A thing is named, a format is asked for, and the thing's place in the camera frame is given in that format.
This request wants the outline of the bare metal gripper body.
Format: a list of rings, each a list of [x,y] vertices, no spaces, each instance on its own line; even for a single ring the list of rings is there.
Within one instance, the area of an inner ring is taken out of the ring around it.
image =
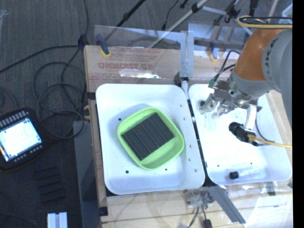
[[[262,109],[258,106],[257,98],[240,91],[233,81],[220,80],[213,88],[213,99],[219,102],[219,107],[223,111],[233,111],[236,108],[248,109],[251,106],[256,106],[258,111]]]

